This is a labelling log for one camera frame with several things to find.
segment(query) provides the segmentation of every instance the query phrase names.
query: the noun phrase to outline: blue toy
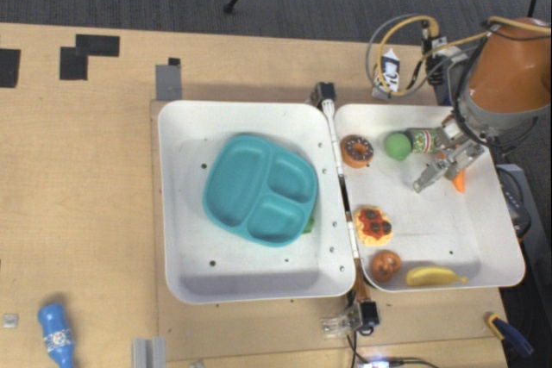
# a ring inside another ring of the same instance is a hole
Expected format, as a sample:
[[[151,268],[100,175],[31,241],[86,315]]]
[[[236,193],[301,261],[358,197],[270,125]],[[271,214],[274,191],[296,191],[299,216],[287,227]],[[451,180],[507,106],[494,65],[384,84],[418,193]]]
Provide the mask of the blue toy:
[[[63,305],[53,303],[38,312],[38,320],[42,324],[44,343],[50,357],[60,368],[73,368],[72,355],[75,351],[75,341],[66,319]]]

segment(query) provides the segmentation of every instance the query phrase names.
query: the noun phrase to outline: small metal piece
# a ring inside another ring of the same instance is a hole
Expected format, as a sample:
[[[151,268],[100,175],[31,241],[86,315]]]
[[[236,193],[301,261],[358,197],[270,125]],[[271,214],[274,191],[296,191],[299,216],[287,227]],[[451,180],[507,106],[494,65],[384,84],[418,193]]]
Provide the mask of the small metal piece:
[[[157,65],[155,67],[155,96],[162,102],[182,99],[180,66]]]
[[[444,159],[431,162],[425,171],[422,172],[420,178],[418,178],[412,185],[414,190],[417,193],[420,193],[423,189],[429,185],[432,185],[435,181],[447,173],[448,167],[449,165]]]
[[[3,316],[2,324],[4,328],[17,328],[18,323],[19,323],[18,314],[5,314]]]
[[[165,338],[134,339],[132,343],[133,368],[165,368]]]
[[[447,38],[446,37],[437,37],[436,39],[433,39],[431,41],[431,48],[432,49],[437,49],[438,47],[444,47],[445,45],[447,44]],[[437,51],[436,53],[433,54],[433,57],[438,57],[438,55],[441,55],[439,54],[441,51]]]
[[[440,128],[436,128],[437,139],[436,144],[441,149],[454,147],[464,140],[467,140],[467,136],[460,130],[458,123],[452,117],[447,117]]]
[[[446,177],[454,179],[460,171],[471,165],[483,152],[483,147],[472,140],[463,143],[450,155],[451,165],[445,174]]]
[[[337,317],[322,319],[323,337],[325,339],[346,337],[351,331],[361,326],[361,317],[361,306],[354,303]]]

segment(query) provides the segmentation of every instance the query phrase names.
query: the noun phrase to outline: yellow banana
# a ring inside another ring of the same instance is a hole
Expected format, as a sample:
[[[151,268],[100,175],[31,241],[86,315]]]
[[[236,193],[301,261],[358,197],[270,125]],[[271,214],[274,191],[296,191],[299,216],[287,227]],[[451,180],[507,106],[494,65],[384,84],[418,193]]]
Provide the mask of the yellow banana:
[[[412,287],[421,287],[424,285],[446,285],[456,281],[462,281],[465,284],[467,282],[467,278],[458,276],[446,267],[416,267],[406,273],[406,283]]]

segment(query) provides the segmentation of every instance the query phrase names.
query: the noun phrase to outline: green object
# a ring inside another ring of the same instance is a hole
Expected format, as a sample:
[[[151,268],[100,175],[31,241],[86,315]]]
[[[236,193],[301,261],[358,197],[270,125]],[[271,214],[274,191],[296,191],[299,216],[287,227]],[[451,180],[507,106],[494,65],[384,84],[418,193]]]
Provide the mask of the green object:
[[[307,225],[304,226],[302,234],[309,234],[310,232],[312,232],[312,226],[314,226],[314,218],[311,215],[309,220],[307,221]]]
[[[391,158],[403,161],[412,152],[411,141],[402,132],[394,132],[386,138],[386,152]]]

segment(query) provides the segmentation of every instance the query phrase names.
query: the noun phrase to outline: yellow cable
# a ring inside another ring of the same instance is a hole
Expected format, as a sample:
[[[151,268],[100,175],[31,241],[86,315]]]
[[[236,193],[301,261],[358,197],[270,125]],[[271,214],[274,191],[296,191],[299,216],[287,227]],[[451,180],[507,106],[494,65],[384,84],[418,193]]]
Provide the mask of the yellow cable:
[[[498,16],[491,16],[489,17],[489,20],[487,20],[489,23],[501,23],[503,25],[510,25],[515,28],[521,28],[521,29],[527,29],[529,31],[535,31],[537,33],[543,33],[543,34],[551,34],[551,30],[548,27],[540,27],[538,25],[530,25],[529,23],[524,22],[518,22],[512,19],[505,19],[504,17],[498,17]]]
[[[406,20],[403,20],[402,22],[397,23],[393,28],[391,28],[387,34],[382,39],[381,43],[379,44],[378,48],[378,58],[377,58],[377,69],[376,69],[376,78],[379,78],[381,85],[383,86],[383,89],[386,90],[386,92],[391,96],[401,96],[405,94],[405,91],[402,92],[392,92],[389,89],[389,85],[387,84],[386,80],[383,77],[383,70],[381,69],[381,57],[383,52],[383,46],[386,44],[386,42],[391,38],[393,34],[395,34],[399,29],[406,25],[410,25],[413,22],[420,22],[420,21],[427,21],[430,23],[430,36],[437,37],[439,35],[439,24],[437,23],[437,20],[434,19],[431,16],[414,16],[410,17]]]
[[[476,41],[478,39],[482,39],[483,37],[487,37],[489,33],[485,31],[484,33],[479,33],[475,35],[471,35],[469,37],[465,37],[464,39],[459,39],[458,41],[451,41],[450,43],[447,43],[446,45],[442,45],[441,47],[434,47],[427,53],[425,53],[422,58],[420,59],[420,62],[424,62],[427,60],[431,55],[434,53],[438,53],[439,51],[442,51],[443,49],[447,49],[448,47],[455,47],[456,45],[463,45],[464,43],[469,43],[470,41]]]
[[[381,57],[383,55],[383,46],[387,43],[387,41],[391,38],[393,34],[395,34],[399,29],[402,27],[409,25],[413,22],[420,22],[420,21],[427,21],[430,23],[429,31],[430,36],[437,37],[439,35],[439,24],[437,23],[437,20],[434,19],[431,16],[414,16],[410,17],[406,20],[403,20],[402,22],[399,22],[397,25],[395,25],[393,28],[391,28],[387,34],[384,36],[384,38],[381,40],[381,43],[379,44],[378,48],[378,58],[377,58],[377,65],[376,65],[376,78],[379,78],[380,84],[383,87],[383,89],[389,94],[390,97],[401,97],[404,94],[408,92],[408,90],[400,90],[397,92],[393,92],[389,85],[387,84],[385,78],[383,77],[383,69],[381,66]],[[516,28],[522,28],[527,29],[529,31],[535,31],[538,33],[543,34],[551,34],[550,28],[548,27],[541,27],[537,25],[530,25],[529,23],[524,22],[517,22],[511,19],[505,19],[504,17],[498,17],[498,16],[491,16],[488,19],[489,23],[500,23],[503,25],[510,25]],[[422,58],[419,60],[420,63],[423,63],[426,59],[428,59],[431,55],[438,53],[439,51],[442,51],[443,49],[447,49],[449,47],[454,47],[457,45],[462,45],[464,43],[468,43],[470,41],[476,41],[479,39],[483,39],[484,37],[488,36],[488,31],[471,35],[469,37],[466,37],[464,39],[459,39],[457,41],[451,41],[450,43],[447,43],[446,45],[442,45],[440,47],[433,48],[429,50],[427,53],[425,53]]]

